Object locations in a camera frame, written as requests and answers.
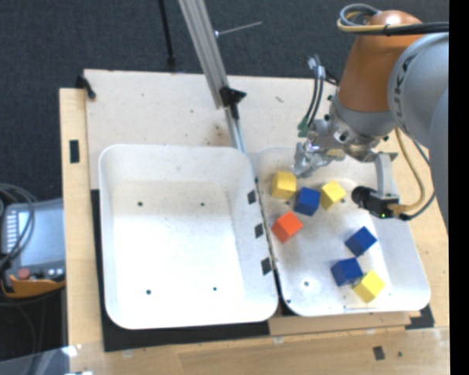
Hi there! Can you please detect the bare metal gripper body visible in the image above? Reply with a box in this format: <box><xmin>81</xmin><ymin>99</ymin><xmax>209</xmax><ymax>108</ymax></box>
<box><xmin>305</xmin><ymin>117</ymin><xmax>381</xmax><ymax>163</ymax></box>

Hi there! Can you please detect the yellow cube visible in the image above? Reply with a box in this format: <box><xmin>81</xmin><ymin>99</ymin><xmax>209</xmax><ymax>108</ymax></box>
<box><xmin>352</xmin><ymin>269</ymin><xmax>387</xmax><ymax>304</ymax></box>
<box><xmin>320</xmin><ymin>180</ymin><xmax>347</xmax><ymax>211</ymax></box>
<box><xmin>270</xmin><ymin>170</ymin><xmax>298</xmax><ymax>201</ymax></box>

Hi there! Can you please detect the blue cube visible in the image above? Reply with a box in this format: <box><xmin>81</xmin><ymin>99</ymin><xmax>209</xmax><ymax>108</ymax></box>
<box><xmin>293</xmin><ymin>186</ymin><xmax>322</xmax><ymax>217</ymax></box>
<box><xmin>343</xmin><ymin>225</ymin><xmax>378</xmax><ymax>258</ymax></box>
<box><xmin>329</xmin><ymin>256</ymin><xmax>364</xmax><ymax>288</ymax></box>

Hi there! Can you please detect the orange cube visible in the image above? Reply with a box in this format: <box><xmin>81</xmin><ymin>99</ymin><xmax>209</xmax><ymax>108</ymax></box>
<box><xmin>270</xmin><ymin>210</ymin><xmax>304</xmax><ymax>245</ymax></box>

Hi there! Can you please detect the thin black and white rod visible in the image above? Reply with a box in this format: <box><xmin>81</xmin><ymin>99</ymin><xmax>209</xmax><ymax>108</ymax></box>
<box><xmin>253</xmin><ymin>175</ymin><xmax>279</xmax><ymax>276</ymax></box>

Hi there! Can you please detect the white plastic tray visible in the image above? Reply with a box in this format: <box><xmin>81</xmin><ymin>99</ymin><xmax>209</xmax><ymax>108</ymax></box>
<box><xmin>253</xmin><ymin>146</ymin><xmax>432</xmax><ymax>318</ymax></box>
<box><xmin>98</xmin><ymin>143</ymin><xmax>280</xmax><ymax>331</ymax></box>

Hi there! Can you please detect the pale flat board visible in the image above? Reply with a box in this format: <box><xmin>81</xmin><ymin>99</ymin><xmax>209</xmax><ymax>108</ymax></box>
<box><xmin>83</xmin><ymin>68</ymin><xmax>421</xmax><ymax>337</ymax></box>

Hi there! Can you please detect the black cylinder on white bracket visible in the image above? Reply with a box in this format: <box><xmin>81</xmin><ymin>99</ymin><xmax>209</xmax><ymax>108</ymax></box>
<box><xmin>350</xmin><ymin>152</ymin><xmax>401</xmax><ymax>220</ymax></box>

